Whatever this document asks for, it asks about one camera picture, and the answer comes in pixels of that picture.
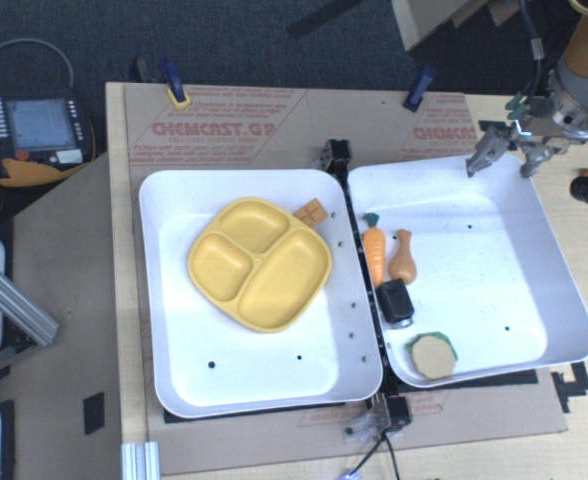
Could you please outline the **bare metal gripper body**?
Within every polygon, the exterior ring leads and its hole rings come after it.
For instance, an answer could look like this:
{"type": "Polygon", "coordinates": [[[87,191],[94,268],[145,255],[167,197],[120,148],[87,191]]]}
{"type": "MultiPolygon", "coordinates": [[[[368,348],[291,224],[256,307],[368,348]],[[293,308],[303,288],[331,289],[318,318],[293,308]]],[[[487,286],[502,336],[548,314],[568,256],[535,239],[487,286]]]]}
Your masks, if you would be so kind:
{"type": "Polygon", "coordinates": [[[512,139],[524,148],[562,154],[588,143],[588,109],[565,93],[534,97],[511,110],[512,139]]]}

